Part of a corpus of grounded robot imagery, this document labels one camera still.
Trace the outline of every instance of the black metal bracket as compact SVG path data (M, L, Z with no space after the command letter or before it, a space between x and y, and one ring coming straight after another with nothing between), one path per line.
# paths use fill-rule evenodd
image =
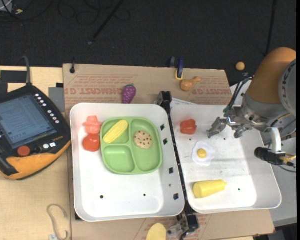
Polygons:
M183 174L183 171L181 168L180 157L179 157L179 152L178 152L178 148L177 148L173 122L171 119L171 107L170 107L171 102L172 102L171 92L170 91L161 91L157 98L156 104L161 106L168 115L169 126L170 126L170 131L171 131L171 136L172 136L173 147L174 147L174 153L175 153L175 157L176 157L176 161L177 161L177 165L178 165L178 169L179 169L182 190L183 190L183 195L184 195L184 200L185 200L184 213L186 216L187 228L188 228L186 233L191 233L199 228L199 223L198 223L198 218L195 215L195 211L191 208L191 206L189 204L189 200L188 200L185 178L184 178L184 174Z

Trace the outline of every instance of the purple toy grape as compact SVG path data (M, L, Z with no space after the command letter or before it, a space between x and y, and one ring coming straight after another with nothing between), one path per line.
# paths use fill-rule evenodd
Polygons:
M128 84L124 87L122 91L122 103L123 104L130 104L134 97L136 96L137 88L134 84Z

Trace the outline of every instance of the red toy pepper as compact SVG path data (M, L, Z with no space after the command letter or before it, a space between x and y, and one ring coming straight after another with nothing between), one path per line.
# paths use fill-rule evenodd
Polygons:
M180 129L182 134L194 135L197 130L196 121L194 119L182 121Z

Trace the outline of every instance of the yellow object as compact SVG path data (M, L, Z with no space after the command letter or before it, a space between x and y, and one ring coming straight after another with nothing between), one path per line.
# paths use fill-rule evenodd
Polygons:
M184 73L182 72L181 77L178 77L178 70L175 71L175 79L177 80L183 80L184 79Z
M150 227L146 240L166 240L167 230L161 223L156 223Z
M199 148L196 154L198 155L199 158L206 158L207 151L203 148Z
M286 156L279 157L279 159L282 160L284 163L290 162L296 158L297 158L296 155L290 155L290 154L286 154Z
M246 65L243 62L238 62L235 65L235 68L236 68L236 70L242 71L242 70L244 70L246 68Z
M200 76L196 76L194 79L191 80L182 80L180 83L180 88L182 91L188 92L191 91L192 87L202 79Z
M222 179L199 181L193 185L196 198L205 198L225 190L227 183Z
M127 120L120 120L104 135L103 141L107 144L113 143L128 129L129 123Z
M247 94L256 103L282 105L278 84L287 66L297 58L297 52L287 47L271 51L257 68Z
M15 168L18 173L11 174L10 176L5 175L1 170L0 173L8 180L22 180L36 172L40 172L48 165L51 165L56 161L71 145L71 140L56 154L53 153L39 153L33 154L26 157L7 157L7 163Z

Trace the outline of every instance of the white tray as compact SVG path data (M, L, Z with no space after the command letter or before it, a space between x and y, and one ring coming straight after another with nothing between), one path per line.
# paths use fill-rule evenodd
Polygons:
M109 171L97 152L85 151L83 123L88 116L100 122L116 117L141 117L158 130L162 164L152 173L122 175ZM185 206L178 164L166 111L154 104L80 103L70 111L74 207L87 222L170 217Z
M224 105L177 105L171 110L175 141L190 206L200 214L231 211L273 209L281 204L281 192L269 163L255 157L257 147L264 147L261 134L249 130L240 138L227 126L221 133L208 138L207 130L217 117L223 118ZM194 119L194 135L182 134L180 123ZM209 166L201 166L192 158L195 143L203 141L218 154ZM196 198L195 182L224 180L225 190L205 198Z

